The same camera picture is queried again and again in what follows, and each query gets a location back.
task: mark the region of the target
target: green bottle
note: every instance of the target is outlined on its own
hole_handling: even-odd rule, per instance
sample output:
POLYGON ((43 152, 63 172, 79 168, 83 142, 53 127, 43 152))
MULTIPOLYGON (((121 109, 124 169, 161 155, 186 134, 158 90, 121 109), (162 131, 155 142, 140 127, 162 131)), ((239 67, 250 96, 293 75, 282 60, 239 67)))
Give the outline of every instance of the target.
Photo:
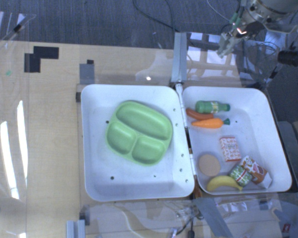
POLYGON ((229 104, 221 104, 217 101, 198 101, 195 105, 195 111, 198 113, 214 114, 219 111, 229 110, 229 104))

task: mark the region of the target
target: round beige object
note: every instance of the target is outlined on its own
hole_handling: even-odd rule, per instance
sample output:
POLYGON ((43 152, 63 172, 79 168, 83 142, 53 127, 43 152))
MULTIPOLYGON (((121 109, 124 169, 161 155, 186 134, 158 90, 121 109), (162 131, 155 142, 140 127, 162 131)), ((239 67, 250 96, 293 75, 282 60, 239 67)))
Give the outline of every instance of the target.
POLYGON ((199 158, 199 169, 206 176, 214 177, 220 172, 221 166, 216 157, 205 154, 199 158))

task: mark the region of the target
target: red and white box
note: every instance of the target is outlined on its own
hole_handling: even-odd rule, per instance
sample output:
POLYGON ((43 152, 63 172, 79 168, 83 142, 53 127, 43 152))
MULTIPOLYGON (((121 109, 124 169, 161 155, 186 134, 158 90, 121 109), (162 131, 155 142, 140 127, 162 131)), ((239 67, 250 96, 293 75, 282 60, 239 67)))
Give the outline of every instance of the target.
POLYGON ((241 160, 241 155, 235 137, 222 137, 220 139, 220 144, 225 161, 228 162, 241 160))

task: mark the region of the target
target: banana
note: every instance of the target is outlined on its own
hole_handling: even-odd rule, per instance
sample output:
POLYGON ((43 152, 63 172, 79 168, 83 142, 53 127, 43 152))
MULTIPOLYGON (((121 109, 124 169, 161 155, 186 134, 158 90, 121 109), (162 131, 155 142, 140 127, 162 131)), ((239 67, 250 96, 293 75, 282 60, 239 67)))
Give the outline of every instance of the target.
POLYGON ((242 190, 243 187, 239 186, 238 183, 229 176, 217 176, 212 178, 208 185, 207 185, 207 190, 212 191, 215 190, 217 187, 220 186, 230 186, 230 187, 235 187, 238 188, 239 190, 242 190))

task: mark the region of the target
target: toy carrot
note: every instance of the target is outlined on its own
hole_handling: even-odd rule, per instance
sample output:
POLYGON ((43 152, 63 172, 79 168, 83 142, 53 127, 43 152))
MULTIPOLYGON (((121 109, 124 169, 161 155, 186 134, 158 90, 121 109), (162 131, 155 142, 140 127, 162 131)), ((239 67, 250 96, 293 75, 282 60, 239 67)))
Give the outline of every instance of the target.
POLYGON ((193 121, 191 124, 202 128, 216 129, 216 128, 221 128, 223 124, 229 125, 230 121, 228 118, 225 119, 224 121, 222 121, 220 118, 212 118, 212 119, 201 120, 201 121, 193 121))
POLYGON ((196 119, 196 120, 206 120, 206 119, 211 119, 213 118, 213 114, 200 114, 198 112, 195 112, 192 109, 186 109, 185 112, 187 113, 188 116, 196 119))

